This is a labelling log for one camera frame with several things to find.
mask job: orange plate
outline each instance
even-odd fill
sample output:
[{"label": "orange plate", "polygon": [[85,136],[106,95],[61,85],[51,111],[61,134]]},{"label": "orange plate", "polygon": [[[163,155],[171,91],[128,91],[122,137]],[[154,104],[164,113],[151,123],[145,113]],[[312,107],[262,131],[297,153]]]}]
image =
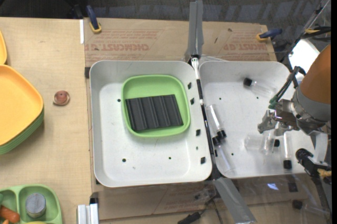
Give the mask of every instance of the orange plate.
[{"label": "orange plate", "polygon": [[5,40],[0,30],[0,64],[5,64],[6,60],[7,60],[7,51],[5,46]]},{"label": "orange plate", "polygon": [[24,131],[42,112],[40,93],[21,74],[0,65],[0,146]]}]

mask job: green tray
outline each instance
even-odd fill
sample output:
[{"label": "green tray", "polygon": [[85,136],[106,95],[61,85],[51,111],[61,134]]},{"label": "green tray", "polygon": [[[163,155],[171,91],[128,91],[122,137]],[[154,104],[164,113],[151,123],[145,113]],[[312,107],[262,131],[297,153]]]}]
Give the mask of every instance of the green tray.
[{"label": "green tray", "polygon": [[[134,131],[126,108],[126,99],[174,94],[183,125],[160,129]],[[122,86],[122,110],[128,130],[140,137],[163,137],[184,132],[190,125],[189,102],[183,84],[171,75],[139,75],[127,79]]]},{"label": "green tray", "polygon": [[39,116],[26,128],[24,129],[19,135],[14,137],[9,142],[5,143],[4,145],[0,146],[0,155],[5,154],[19,144],[21,144],[25,139],[27,139],[43,122],[44,119],[44,109],[42,109]]},{"label": "green tray", "polygon": [[[46,212],[38,218],[31,218],[26,213],[25,202],[27,197],[35,192],[42,194],[46,198]],[[0,193],[4,195],[1,205],[20,214],[18,224],[26,224],[32,221],[43,221],[47,224],[62,224],[60,203],[55,192],[50,187],[40,184],[21,185],[0,189]]]}]

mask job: black bottle cap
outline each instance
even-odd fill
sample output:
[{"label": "black bottle cap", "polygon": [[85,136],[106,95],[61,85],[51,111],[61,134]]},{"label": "black bottle cap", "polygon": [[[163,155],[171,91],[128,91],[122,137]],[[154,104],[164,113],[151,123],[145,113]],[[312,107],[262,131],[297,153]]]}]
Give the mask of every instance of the black bottle cap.
[{"label": "black bottle cap", "polygon": [[219,138],[225,138],[225,137],[227,137],[227,134],[225,133],[225,131],[222,129],[222,130],[218,130],[217,132],[216,132],[216,134],[217,134],[217,136],[219,137]]},{"label": "black bottle cap", "polygon": [[253,80],[252,79],[249,79],[249,78],[245,78],[244,81],[243,81],[243,84],[247,87],[250,87],[253,83]]},{"label": "black bottle cap", "polygon": [[218,137],[213,137],[212,141],[215,146],[218,146],[219,144],[221,144],[220,139]]},{"label": "black bottle cap", "polygon": [[291,160],[285,159],[283,161],[283,168],[287,169],[287,170],[290,170],[292,168]]},{"label": "black bottle cap", "polygon": [[293,204],[293,208],[298,209],[298,210],[302,209],[303,207],[303,202],[299,200],[293,200],[292,204]]},{"label": "black bottle cap", "polygon": [[274,142],[274,147],[279,147],[280,146],[280,140],[276,139]]}]

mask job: carrot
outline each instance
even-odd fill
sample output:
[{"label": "carrot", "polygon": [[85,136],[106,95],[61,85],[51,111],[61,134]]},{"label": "carrot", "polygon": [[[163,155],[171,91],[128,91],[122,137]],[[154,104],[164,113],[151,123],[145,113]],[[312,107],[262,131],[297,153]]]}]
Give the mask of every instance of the carrot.
[{"label": "carrot", "polygon": [[10,210],[3,205],[0,206],[0,217],[8,219],[11,223],[17,223],[20,221],[20,215],[17,212]]}]

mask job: brown round object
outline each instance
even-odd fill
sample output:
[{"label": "brown round object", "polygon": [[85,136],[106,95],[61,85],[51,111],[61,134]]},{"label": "brown round object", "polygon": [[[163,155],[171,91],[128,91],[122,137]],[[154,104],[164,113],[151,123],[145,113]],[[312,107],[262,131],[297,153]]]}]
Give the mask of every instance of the brown round object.
[{"label": "brown round object", "polygon": [[54,95],[54,104],[56,105],[66,105],[69,103],[70,96],[65,90],[60,90]]}]

